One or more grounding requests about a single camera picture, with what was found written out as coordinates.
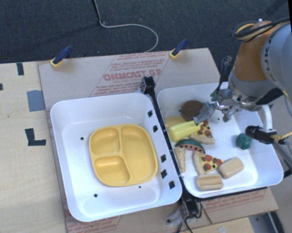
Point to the brown round biscuit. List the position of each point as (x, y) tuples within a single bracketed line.
[(190, 109)]

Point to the green broccoli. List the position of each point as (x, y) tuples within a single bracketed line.
[(243, 141)]

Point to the beige bread loaf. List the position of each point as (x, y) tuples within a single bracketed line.
[(231, 167)]

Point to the yellow divided plate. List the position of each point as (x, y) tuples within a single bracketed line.
[(137, 151)]

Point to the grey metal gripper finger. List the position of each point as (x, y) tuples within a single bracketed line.
[(229, 115), (205, 112)]

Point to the black cylinder on white bracket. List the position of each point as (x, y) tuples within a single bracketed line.
[(259, 133)]

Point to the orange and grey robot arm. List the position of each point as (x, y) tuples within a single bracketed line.
[(249, 58)]

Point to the white plastic tray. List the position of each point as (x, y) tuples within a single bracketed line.
[(257, 160), (75, 161)]

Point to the red and green watermelon slice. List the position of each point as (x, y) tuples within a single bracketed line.
[(192, 146)]

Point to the beige hot dog bun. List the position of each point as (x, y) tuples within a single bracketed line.
[(209, 182)]

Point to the beige waffle cone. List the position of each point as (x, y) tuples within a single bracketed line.
[(180, 159)]

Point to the brown cardboard board, red print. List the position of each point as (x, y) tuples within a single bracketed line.
[(78, 79)]

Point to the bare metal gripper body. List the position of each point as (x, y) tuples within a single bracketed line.
[(228, 99)]

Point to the pizza slice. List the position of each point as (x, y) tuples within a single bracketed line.
[(203, 135), (205, 162)]

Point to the thin black rod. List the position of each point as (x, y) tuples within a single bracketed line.
[(171, 147)]

